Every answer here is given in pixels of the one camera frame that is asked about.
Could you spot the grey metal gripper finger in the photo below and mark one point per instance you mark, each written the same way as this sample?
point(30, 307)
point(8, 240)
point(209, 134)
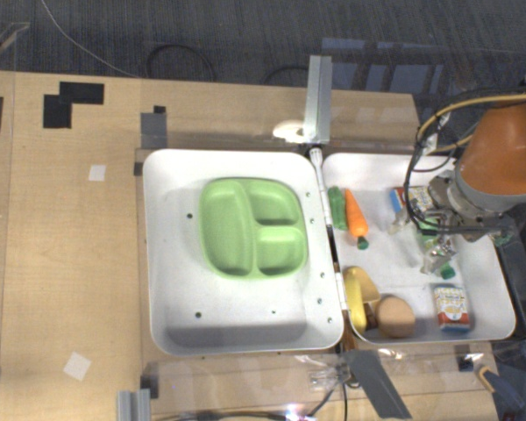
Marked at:
point(446, 247)
point(431, 265)

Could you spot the clear bottle with green cap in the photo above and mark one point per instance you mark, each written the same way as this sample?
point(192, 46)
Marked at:
point(447, 272)

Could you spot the red and white carton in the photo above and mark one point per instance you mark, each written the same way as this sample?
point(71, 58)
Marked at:
point(451, 308)

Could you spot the yellow banana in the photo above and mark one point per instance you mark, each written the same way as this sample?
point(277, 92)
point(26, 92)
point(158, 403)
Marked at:
point(355, 301)

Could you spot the white plastic tray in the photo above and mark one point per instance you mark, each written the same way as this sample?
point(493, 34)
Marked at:
point(245, 323)
point(390, 257)

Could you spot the green packet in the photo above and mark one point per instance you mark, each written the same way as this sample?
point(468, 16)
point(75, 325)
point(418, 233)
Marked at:
point(338, 209)

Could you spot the orange carrot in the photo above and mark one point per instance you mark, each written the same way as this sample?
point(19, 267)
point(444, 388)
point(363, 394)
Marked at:
point(356, 218)

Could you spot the blue and white carton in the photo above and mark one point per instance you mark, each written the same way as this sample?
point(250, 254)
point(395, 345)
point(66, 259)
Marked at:
point(399, 200)

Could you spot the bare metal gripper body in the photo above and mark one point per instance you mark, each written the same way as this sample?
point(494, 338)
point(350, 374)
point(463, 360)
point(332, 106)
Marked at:
point(464, 228)

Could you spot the green divided plate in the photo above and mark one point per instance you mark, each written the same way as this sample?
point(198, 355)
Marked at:
point(228, 230)

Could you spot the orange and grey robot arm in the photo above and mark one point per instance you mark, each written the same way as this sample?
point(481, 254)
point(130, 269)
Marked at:
point(504, 147)

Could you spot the thin black and white rod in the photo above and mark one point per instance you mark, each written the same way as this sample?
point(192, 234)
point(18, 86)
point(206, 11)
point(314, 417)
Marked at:
point(323, 191)

